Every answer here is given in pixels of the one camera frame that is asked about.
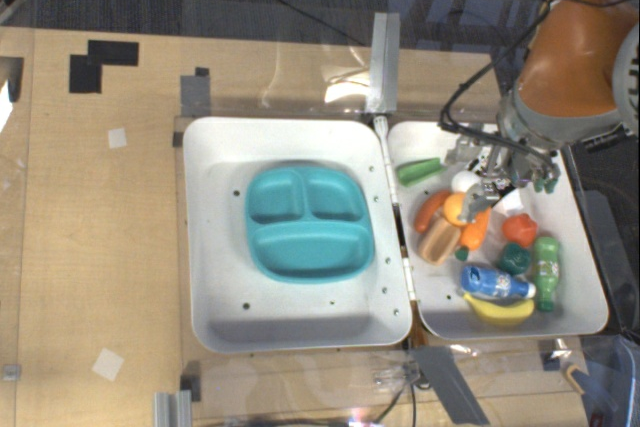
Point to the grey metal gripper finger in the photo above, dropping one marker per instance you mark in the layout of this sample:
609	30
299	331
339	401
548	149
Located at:
475	204

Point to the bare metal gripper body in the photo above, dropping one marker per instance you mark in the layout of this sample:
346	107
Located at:
500	155

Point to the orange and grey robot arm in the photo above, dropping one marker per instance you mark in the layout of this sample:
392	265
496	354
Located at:
570	65

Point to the orange toy fruit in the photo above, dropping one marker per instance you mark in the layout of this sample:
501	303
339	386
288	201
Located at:
452	210

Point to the white toy egg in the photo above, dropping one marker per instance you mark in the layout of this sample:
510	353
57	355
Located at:
464	181

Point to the orange toy carrot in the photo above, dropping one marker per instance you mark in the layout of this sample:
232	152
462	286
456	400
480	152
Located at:
476	232

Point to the orange toy sausage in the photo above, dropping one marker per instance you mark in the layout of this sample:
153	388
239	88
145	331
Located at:
430	211

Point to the red toy pepper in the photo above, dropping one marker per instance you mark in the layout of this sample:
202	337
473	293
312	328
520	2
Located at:
520	230

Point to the tan toy bread bun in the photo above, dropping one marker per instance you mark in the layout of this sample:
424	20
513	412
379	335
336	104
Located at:
437	242

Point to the green toy cucumber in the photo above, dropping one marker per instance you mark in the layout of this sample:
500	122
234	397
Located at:
419	171

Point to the dark green toy vegetable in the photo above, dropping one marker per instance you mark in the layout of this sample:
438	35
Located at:
515	259

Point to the blue plastic bottle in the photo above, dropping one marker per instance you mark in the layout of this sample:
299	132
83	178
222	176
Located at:
492	282

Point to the thin black and white rod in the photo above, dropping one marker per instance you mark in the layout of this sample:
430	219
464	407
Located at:
392	195

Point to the green plastic bottle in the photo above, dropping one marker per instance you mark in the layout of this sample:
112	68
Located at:
546	270

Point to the white plastic tray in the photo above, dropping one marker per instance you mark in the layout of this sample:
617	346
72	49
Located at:
450	310
220	240

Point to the yellow banana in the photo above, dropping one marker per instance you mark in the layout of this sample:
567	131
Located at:
500	313

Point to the teal divided plate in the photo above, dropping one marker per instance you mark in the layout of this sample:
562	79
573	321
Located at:
310	245

